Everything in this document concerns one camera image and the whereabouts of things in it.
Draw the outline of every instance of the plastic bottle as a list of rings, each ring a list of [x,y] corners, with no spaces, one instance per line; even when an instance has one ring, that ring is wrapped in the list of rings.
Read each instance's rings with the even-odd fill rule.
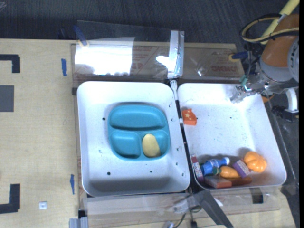
[[[212,169],[214,167],[216,168],[220,168],[222,165],[229,165],[230,163],[230,159],[228,157],[224,157],[221,160],[217,160],[217,159],[211,159],[209,161],[206,161],[201,167],[201,171],[203,173],[203,175],[209,175],[212,174],[213,171]]]

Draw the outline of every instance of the white basin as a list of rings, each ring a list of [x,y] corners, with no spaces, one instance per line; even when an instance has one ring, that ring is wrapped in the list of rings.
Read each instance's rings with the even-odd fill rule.
[[[161,83],[85,82],[77,90],[82,184],[91,196],[180,192],[190,173],[172,90]],[[170,147],[155,160],[126,160],[113,153],[109,113],[124,104],[155,106],[166,116]]]
[[[280,186],[286,170],[261,95],[246,97],[233,104],[235,85],[182,84],[178,88],[181,109],[192,109],[197,125],[184,125],[190,154],[199,162],[221,159],[234,163],[248,151],[261,154],[267,161],[263,173],[251,172],[252,182],[229,189]],[[198,183],[205,189],[213,189]]]

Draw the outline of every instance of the orange object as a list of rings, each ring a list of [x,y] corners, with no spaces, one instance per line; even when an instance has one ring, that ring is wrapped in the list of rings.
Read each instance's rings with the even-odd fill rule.
[[[223,178],[236,178],[236,177],[241,177],[238,172],[232,168],[232,167],[229,167],[229,166],[221,166],[220,167],[221,169],[221,173],[220,173],[220,176],[223,177]]]
[[[246,153],[244,162],[249,169],[255,172],[263,172],[267,166],[267,162],[264,157],[254,151]]]
[[[188,109],[188,110],[183,110],[181,112],[182,114],[182,119],[184,121],[184,124],[186,125],[196,125],[197,122],[197,118],[195,116],[195,114],[192,112],[192,109]]]
[[[275,94],[273,94],[272,96],[270,96],[269,99],[268,99],[267,97],[265,97],[265,96],[262,96],[263,103],[267,103],[267,102],[268,102],[269,100],[271,100],[274,96],[275,96]]]
[[[299,27],[300,15],[291,14],[286,16],[277,25],[274,32]],[[262,60],[273,67],[288,67],[288,51],[297,36],[282,36],[275,40],[269,40],[262,54]]]

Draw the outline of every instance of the black tape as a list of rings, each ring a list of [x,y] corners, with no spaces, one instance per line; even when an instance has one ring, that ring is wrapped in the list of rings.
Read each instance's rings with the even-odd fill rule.
[[[0,61],[11,61],[11,72],[20,73],[20,57],[16,54],[0,54]]]
[[[20,184],[11,184],[9,203],[0,204],[0,214],[15,213],[20,208]]]
[[[260,188],[249,188],[252,196],[252,203],[264,203],[263,193]]]
[[[75,87],[72,88],[72,95],[77,95],[77,89],[78,88],[75,88]]]
[[[0,85],[0,112],[14,112],[13,85]]]

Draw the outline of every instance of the toy fruit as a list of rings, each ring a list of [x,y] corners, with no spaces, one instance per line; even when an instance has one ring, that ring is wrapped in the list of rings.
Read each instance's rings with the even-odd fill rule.
[[[240,177],[240,175],[238,174],[238,172],[229,166],[222,166],[221,168],[221,172],[220,172],[220,176],[224,177],[224,178],[236,178],[236,177]]]
[[[267,166],[267,162],[264,157],[254,151],[249,151],[246,153],[244,162],[249,169],[256,172],[263,172]]]
[[[154,135],[148,133],[142,139],[142,150],[145,156],[149,158],[161,155],[160,147]]]

